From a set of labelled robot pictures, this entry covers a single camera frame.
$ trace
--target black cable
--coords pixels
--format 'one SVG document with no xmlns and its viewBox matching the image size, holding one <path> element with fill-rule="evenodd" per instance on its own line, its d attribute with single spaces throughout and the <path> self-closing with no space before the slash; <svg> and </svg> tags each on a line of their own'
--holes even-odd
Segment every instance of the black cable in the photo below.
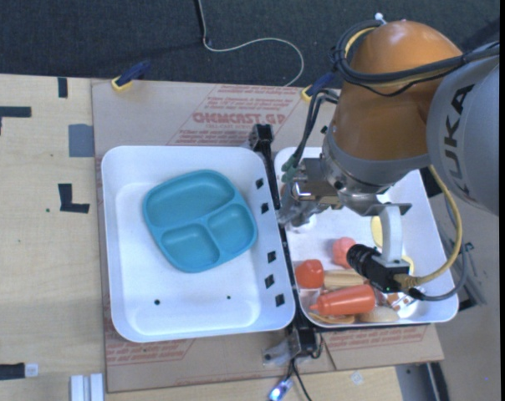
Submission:
<svg viewBox="0 0 505 401">
<path fill-rule="evenodd" d="M 293 163 L 294 167 L 297 167 L 299 161 L 303 157 L 304 147 L 306 146 L 306 143 L 309 140 L 309 136 L 314 129 L 321 104 L 324 101 L 330 102 L 331 104 L 337 104 L 338 97 L 339 96 L 330 89 L 319 89 L 314 93 L 314 95 L 312 95 L 309 104 L 309 111 L 307 113 L 307 118 L 304 124 L 303 138 L 299 142 L 297 149 L 293 152 L 293 157 L 295 158 Z"/>
<path fill-rule="evenodd" d="M 291 378 L 292 373 L 293 373 L 293 367 L 292 367 L 292 362 L 290 361 L 288 363 L 288 371 L 286 372 L 286 377 L 284 378 L 284 380 L 288 380 L 289 378 Z"/>
<path fill-rule="evenodd" d="M 352 40 L 355 41 L 356 38 L 359 37 L 358 35 L 359 33 L 362 33 L 362 35 L 364 35 L 365 33 L 367 33 L 366 30 L 371 31 L 375 28 L 380 27 L 381 25 L 383 25 L 383 22 L 380 20 L 364 21 L 362 23 L 354 25 L 340 37 L 335 47 L 331 49 L 329 57 L 334 65 L 334 69 L 340 72 L 342 78 L 346 82 L 362 86 L 374 93 L 383 96 L 395 96 L 397 94 L 401 94 L 403 91 L 407 90 L 410 86 L 414 84 L 420 82 L 426 82 L 433 79 L 439 79 L 451 73 L 452 71 L 459 69 L 460 67 L 466 65 L 467 63 L 476 61 L 478 59 L 491 58 L 493 56 L 499 55 L 499 42 L 495 42 L 491 43 L 491 45 L 481 50 L 471 51 L 457 57 L 446 58 L 441 61 L 428 63 L 425 65 L 421 65 L 419 67 L 415 67 L 413 69 L 407 69 L 398 72 L 368 74 L 353 70 L 349 66 L 349 60 L 347 55 L 347 53 L 349 52 L 349 49 L 347 49 L 348 46 L 350 48 L 350 46 L 353 45 L 353 42 L 351 41 Z M 417 76 L 423 76 L 423 77 L 421 77 L 420 79 L 411 79 Z M 371 85 L 385 86 L 385 84 L 391 82 L 400 82 L 403 81 L 404 79 L 406 79 L 408 84 L 404 85 L 402 88 L 396 90 L 392 94 L 382 94 L 377 90 L 371 88 Z"/>
<path fill-rule="evenodd" d="M 411 288 L 408 292 L 408 294 L 417 299 L 417 300 L 423 300 L 426 302 L 441 302 L 442 300 L 446 300 L 447 298 L 457 294 L 461 288 L 464 287 L 464 284 L 467 281 L 468 277 L 468 266 L 467 266 L 467 258 L 466 258 L 466 253 L 465 253 L 466 246 L 464 244 L 461 245 L 461 264 L 462 264 L 462 274 L 461 274 L 461 279 L 459 282 L 449 291 L 445 292 L 444 294 L 440 294 L 438 296 L 429 296 L 427 294 L 424 294 L 417 288 Z"/>
<path fill-rule="evenodd" d="M 306 399 L 308 401 L 312 401 L 312 399 L 310 398 L 309 393 L 307 392 L 306 388 L 304 387 L 304 383 L 303 383 L 303 380 L 301 380 L 301 376 L 299 375 L 299 371 L 297 370 L 297 366 L 295 365 L 295 358 L 292 359 L 291 366 L 292 366 L 292 369 L 293 369 L 293 373 L 295 374 L 295 377 L 299 381 L 299 385 L 301 385 L 301 389 L 303 390 L 304 396 L 306 397 Z"/>
<path fill-rule="evenodd" d="M 311 353 L 310 356 L 313 359 L 318 359 L 321 356 L 321 354 L 323 353 L 324 345 L 325 345 L 325 340 L 323 339 L 323 334 L 319 334 L 318 350 L 314 353 Z"/>
</svg>

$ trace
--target white cable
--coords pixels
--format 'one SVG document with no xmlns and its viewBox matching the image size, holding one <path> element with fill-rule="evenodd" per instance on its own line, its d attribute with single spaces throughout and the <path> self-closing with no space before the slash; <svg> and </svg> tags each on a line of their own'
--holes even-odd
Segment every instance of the white cable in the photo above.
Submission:
<svg viewBox="0 0 505 401">
<path fill-rule="evenodd" d="M 204 19 L 204 10 L 202 9 L 202 1 L 201 0 L 197 0 L 197 1 L 198 1 L 198 4 L 199 4 L 199 12 L 201 14 L 201 20 L 202 20 L 202 34 L 203 34 L 202 44 L 204 45 L 204 47 L 207 50 L 209 50 L 210 52 L 222 53 L 222 52 L 231 52 L 233 50 L 238 50 L 240 48 L 245 48 L 249 44 L 254 44 L 254 43 L 258 43 L 258 42 L 271 41 L 271 42 L 285 43 L 288 46 L 291 46 L 295 50 L 295 52 L 297 52 L 297 54 L 299 56 L 299 59 L 300 59 L 300 62 L 301 62 L 301 69 L 299 70 L 297 76 L 295 76 L 290 82 L 286 83 L 284 86 L 290 86 L 291 84 L 295 83 L 297 81 L 297 79 L 299 79 L 301 77 L 301 74 L 303 74 L 303 71 L 304 71 L 304 58 L 303 58 L 303 54 L 301 53 L 301 51 L 298 49 L 297 46 L 295 46 L 293 43 L 289 42 L 288 40 L 284 40 L 282 38 L 275 38 L 275 37 L 256 38 L 254 40 L 251 40 L 251 41 L 243 43 L 243 44 L 239 44 L 237 46 L 233 46 L 231 48 L 224 48 L 224 49 L 214 49 L 214 48 L 211 48 L 206 43 L 206 41 L 207 41 L 207 39 L 206 39 L 206 30 L 207 29 L 206 29 L 206 21 Z"/>
</svg>

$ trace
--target white bracket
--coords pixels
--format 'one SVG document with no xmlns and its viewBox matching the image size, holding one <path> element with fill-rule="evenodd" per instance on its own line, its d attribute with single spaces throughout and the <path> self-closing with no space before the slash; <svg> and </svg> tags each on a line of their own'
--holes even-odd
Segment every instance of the white bracket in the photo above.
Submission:
<svg viewBox="0 0 505 401">
<path fill-rule="evenodd" d="M 380 211 L 379 218 L 383 232 L 381 260 L 388 264 L 399 260 L 403 252 L 403 231 L 399 206 L 385 206 Z"/>
<path fill-rule="evenodd" d="M 70 376 L 70 401 L 104 401 L 104 380 L 101 373 Z"/>
</svg>

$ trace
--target wire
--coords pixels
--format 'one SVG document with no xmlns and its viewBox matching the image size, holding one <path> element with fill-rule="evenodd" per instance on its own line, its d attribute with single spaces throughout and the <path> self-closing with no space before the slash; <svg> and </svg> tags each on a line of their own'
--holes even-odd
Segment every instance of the wire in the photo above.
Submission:
<svg viewBox="0 0 505 401">
<path fill-rule="evenodd" d="M 441 61 L 424 64 L 413 69 L 401 70 L 398 72 L 368 74 L 353 70 L 349 65 L 349 51 L 358 38 L 383 24 L 384 22 L 381 20 L 373 20 L 364 21 L 354 25 L 342 35 L 330 54 L 330 59 L 334 64 L 334 68 L 341 73 L 342 78 L 346 82 L 362 86 L 363 88 L 382 96 L 396 96 L 406 91 L 414 84 L 442 78 L 467 63 L 499 55 L 499 42 L 495 42 L 491 43 L 484 49 L 464 53 L 457 57 L 446 58 Z M 374 86 L 380 88 L 400 86 L 400 88 L 395 92 L 387 94 L 376 90 Z"/>
<path fill-rule="evenodd" d="M 440 187 L 442 193 L 446 197 L 447 203 L 451 207 L 451 213 L 453 214 L 453 218 L 455 220 L 455 226 L 456 226 L 456 237 L 455 237 L 455 244 L 453 246 L 453 250 L 451 251 L 451 254 L 449 258 L 446 260 L 446 262 L 439 267 L 437 270 L 435 270 L 433 273 L 430 273 L 429 275 L 425 277 L 413 277 L 411 275 L 406 275 L 406 274 L 400 274 L 400 275 L 395 275 L 394 278 L 401 284 L 401 287 L 403 289 L 410 289 L 415 286 L 424 284 L 426 282 L 429 282 L 437 277 L 439 277 L 442 273 L 444 273 L 447 269 L 449 269 L 455 260 L 457 259 L 459 255 L 459 251 L 461 250 L 461 244 L 462 244 L 462 220 L 461 220 L 461 214 L 457 208 L 457 204 L 453 200 L 453 196 L 451 195 L 450 191 L 447 189 L 446 185 L 444 184 L 444 181 L 441 180 L 440 176 L 436 173 L 435 167 L 433 165 L 429 166 L 429 171 L 435 178 L 436 183 Z"/>
<path fill-rule="evenodd" d="M 323 334 L 320 333 L 318 350 L 314 353 L 310 353 L 310 357 L 312 357 L 313 359 L 318 359 L 323 353 L 324 346 L 325 346 L 325 340 L 323 338 Z"/>
<path fill-rule="evenodd" d="M 214 48 L 212 48 L 208 44 L 209 40 L 207 38 L 206 20 L 204 18 L 204 9 L 202 8 L 202 1 L 201 0 L 196 0 L 196 6 L 197 6 L 197 9 L 198 9 L 200 18 L 201 18 L 202 45 L 204 46 L 204 48 L 206 48 L 210 52 L 215 52 L 215 53 L 231 52 L 231 51 L 234 51 L 234 50 L 245 48 L 246 46 L 249 46 L 251 44 L 260 43 L 260 42 L 279 42 L 279 43 L 284 43 L 284 44 L 287 44 L 288 46 L 290 46 L 291 48 L 293 48 L 293 50 L 295 50 L 295 52 L 297 52 L 297 54 L 299 56 L 299 61 L 300 61 L 300 64 L 301 64 L 301 68 L 298 71 L 298 74 L 292 80 L 290 80 L 288 83 L 286 83 L 284 86 L 290 86 L 290 85 L 294 84 L 301 77 L 301 75 L 303 74 L 303 71 L 304 71 L 304 57 L 303 57 L 303 54 L 301 53 L 301 51 L 299 50 L 299 48 L 297 46 L 295 46 L 293 43 L 289 42 L 288 40 L 284 40 L 282 38 L 275 38 L 275 37 L 256 38 L 254 40 L 251 40 L 249 42 L 245 42 L 245 43 L 242 43 L 242 44 L 238 44 L 237 46 L 233 46 L 231 48 L 224 48 L 224 49 L 214 49 Z"/>
<path fill-rule="evenodd" d="M 455 217 L 453 216 L 453 213 L 451 211 L 451 207 L 447 202 L 446 202 L 446 208 L 447 208 L 447 212 L 448 212 L 448 214 L 449 214 L 449 216 L 455 226 L 456 225 L 455 221 L 454 221 Z M 466 247 L 464 241 L 462 241 L 462 245 L 461 245 L 461 257 L 462 257 L 461 277 L 460 277 L 459 281 L 457 282 L 457 284 L 450 291 L 445 292 L 444 294 L 440 294 L 438 296 L 429 296 L 427 294 L 424 294 L 423 292 L 421 292 L 420 290 L 418 290 L 416 288 L 411 288 L 409 290 L 409 294 L 418 300 L 424 300 L 427 302 L 441 302 L 442 300 L 446 300 L 447 298 L 452 297 L 455 294 L 457 294 L 464 287 L 464 285 L 467 282 L 467 278 L 468 278 L 467 247 Z"/>
<path fill-rule="evenodd" d="M 295 374 L 295 377 L 299 381 L 299 385 L 301 385 L 301 389 L 303 390 L 304 396 L 306 397 L 306 399 L 308 401 L 312 401 L 312 399 L 310 398 L 309 393 L 307 392 L 306 388 L 304 387 L 304 383 L 303 383 L 303 380 L 301 380 L 301 376 L 299 375 L 299 371 L 297 370 L 297 366 L 295 365 L 295 358 L 292 359 L 291 366 L 292 366 L 292 369 L 293 369 L 293 373 Z"/>
<path fill-rule="evenodd" d="M 304 147 L 306 146 L 306 143 L 309 140 L 309 136 L 312 134 L 312 130 L 314 129 L 321 104 L 324 101 L 327 101 L 331 104 L 337 104 L 338 98 L 339 96 L 330 89 L 319 89 L 314 93 L 314 95 L 312 95 L 309 104 L 309 111 L 307 113 L 306 121 L 304 124 L 303 137 L 301 138 L 297 149 L 292 154 L 293 168 L 296 168 L 298 166 L 299 161 L 303 157 Z"/>
</svg>

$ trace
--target cardboard sheet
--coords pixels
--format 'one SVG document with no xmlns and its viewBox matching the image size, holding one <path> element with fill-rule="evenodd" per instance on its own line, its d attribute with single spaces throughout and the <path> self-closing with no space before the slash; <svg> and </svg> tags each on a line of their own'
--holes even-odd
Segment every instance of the cardboard sheet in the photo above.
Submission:
<svg viewBox="0 0 505 401">
<path fill-rule="evenodd" d="M 308 111 L 300 92 L 298 88 L 135 81 L 117 93 L 109 81 L 93 82 L 108 392 L 285 374 L 285 366 L 264 365 L 262 355 L 263 349 L 283 340 L 284 331 L 160 343 L 132 343 L 118 335 L 110 319 L 100 162 L 106 151 L 119 145 L 244 145 L 255 124 L 272 125 L 276 153 L 300 141 Z M 309 146 L 321 145 L 319 131 L 333 112 L 332 104 L 322 106 Z M 318 359 L 299 364 L 302 373 L 443 359 L 432 324 L 328 332 L 324 340 L 326 349 Z"/>
</svg>

